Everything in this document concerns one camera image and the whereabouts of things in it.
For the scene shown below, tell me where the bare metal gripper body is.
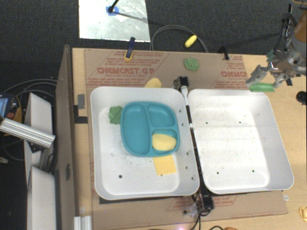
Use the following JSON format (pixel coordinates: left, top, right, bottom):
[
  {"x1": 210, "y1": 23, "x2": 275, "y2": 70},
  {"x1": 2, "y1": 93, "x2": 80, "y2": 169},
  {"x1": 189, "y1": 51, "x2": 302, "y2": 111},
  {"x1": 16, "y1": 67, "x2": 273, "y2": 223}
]
[{"x1": 269, "y1": 48, "x2": 307, "y2": 81}]

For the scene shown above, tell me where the green pea pod toy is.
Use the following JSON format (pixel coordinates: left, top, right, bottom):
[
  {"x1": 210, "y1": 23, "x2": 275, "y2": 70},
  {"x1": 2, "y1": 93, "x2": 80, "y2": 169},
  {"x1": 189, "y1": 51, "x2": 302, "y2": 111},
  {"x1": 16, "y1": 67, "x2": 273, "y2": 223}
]
[{"x1": 249, "y1": 82, "x2": 276, "y2": 92}]

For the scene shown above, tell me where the green dotted round toy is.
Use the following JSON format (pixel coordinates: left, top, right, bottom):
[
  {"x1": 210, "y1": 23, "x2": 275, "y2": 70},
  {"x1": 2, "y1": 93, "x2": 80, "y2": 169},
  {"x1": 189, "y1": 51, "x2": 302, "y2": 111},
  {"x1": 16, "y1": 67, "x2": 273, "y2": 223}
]
[{"x1": 183, "y1": 57, "x2": 201, "y2": 71}]

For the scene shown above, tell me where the yellow oblong toy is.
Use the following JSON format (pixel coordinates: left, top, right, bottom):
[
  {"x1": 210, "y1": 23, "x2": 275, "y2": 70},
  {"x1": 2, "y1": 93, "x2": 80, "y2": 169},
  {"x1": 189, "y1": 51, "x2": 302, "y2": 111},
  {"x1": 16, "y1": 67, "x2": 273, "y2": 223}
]
[{"x1": 184, "y1": 34, "x2": 198, "y2": 48}]

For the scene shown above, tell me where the white plastic tray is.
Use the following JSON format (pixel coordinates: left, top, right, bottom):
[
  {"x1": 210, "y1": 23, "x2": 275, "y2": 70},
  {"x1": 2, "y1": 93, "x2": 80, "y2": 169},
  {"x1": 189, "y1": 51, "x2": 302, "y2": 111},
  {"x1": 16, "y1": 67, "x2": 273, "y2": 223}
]
[
  {"x1": 90, "y1": 86, "x2": 201, "y2": 200},
  {"x1": 187, "y1": 88, "x2": 295, "y2": 196}
]

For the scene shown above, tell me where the thin black and white rod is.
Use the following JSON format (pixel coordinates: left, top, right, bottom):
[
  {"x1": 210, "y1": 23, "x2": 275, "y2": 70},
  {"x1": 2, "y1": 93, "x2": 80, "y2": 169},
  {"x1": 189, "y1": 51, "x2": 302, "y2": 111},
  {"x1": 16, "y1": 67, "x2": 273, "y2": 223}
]
[{"x1": 181, "y1": 86, "x2": 207, "y2": 196}]

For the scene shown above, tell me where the yellow rounded toy food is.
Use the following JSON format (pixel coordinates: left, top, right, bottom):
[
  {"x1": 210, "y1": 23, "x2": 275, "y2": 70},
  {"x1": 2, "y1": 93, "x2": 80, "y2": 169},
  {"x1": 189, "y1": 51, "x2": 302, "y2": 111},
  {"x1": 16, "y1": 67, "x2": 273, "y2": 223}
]
[{"x1": 144, "y1": 77, "x2": 162, "y2": 89}]

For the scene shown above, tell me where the yellow oval toy food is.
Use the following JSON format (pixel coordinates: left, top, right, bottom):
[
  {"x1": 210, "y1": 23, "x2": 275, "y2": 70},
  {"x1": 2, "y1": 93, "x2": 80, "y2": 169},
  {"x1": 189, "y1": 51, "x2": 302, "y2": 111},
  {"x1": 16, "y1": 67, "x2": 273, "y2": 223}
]
[{"x1": 152, "y1": 133, "x2": 177, "y2": 152}]

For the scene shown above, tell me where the brown cardboard board red print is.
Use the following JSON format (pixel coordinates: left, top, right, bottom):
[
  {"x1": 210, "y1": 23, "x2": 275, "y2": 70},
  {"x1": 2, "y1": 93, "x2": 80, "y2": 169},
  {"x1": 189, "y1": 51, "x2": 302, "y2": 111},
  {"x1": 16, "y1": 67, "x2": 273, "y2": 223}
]
[{"x1": 83, "y1": 48, "x2": 289, "y2": 223}]

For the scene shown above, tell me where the yellow flat cheese slice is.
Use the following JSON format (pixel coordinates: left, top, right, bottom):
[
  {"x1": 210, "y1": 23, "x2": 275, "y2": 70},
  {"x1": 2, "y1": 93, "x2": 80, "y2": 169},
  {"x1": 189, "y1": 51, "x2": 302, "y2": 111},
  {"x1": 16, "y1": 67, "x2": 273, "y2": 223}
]
[{"x1": 153, "y1": 154, "x2": 177, "y2": 176}]

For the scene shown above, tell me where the blue divided plate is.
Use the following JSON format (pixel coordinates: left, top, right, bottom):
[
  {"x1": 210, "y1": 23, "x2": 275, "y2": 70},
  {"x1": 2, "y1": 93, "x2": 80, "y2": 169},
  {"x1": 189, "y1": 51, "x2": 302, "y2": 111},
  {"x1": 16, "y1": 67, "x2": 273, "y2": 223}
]
[{"x1": 119, "y1": 101, "x2": 181, "y2": 157}]

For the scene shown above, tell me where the green lettuce leaf toy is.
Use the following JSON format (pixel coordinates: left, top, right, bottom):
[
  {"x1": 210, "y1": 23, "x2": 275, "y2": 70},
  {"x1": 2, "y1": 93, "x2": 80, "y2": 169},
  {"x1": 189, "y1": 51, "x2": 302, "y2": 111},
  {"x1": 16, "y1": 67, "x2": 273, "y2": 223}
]
[{"x1": 108, "y1": 105, "x2": 124, "y2": 125}]

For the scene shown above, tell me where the black block with thin wires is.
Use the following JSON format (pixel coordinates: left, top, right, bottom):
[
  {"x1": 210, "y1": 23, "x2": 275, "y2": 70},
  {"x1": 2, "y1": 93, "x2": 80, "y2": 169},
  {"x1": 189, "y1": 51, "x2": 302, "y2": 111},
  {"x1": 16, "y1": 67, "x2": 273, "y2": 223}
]
[
  {"x1": 191, "y1": 192, "x2": 214, "y2": 213},
  {"x1": 173, "y1": 76, "x2": 190, "y2": 90}
]

